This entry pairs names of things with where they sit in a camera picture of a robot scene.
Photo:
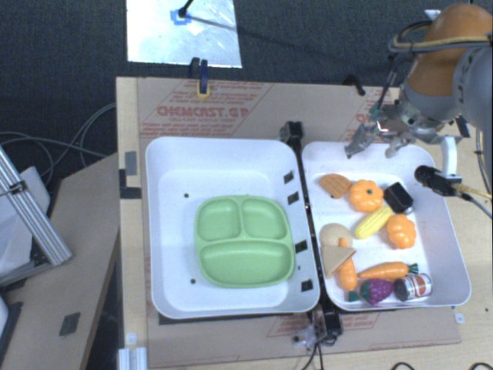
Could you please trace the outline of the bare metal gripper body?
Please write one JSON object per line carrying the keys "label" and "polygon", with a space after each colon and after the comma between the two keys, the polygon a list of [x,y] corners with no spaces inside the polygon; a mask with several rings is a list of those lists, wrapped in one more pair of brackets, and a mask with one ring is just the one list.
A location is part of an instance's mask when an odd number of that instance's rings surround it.
{"label": "bare metal gripper body", "polygon": [[371,141],[380,138],[389,143],[394,138],[400,138],[404,144],[416,140],[433,143],[444,128],[443,122],[428,118],[406,103],[375,105],[369,114]]}

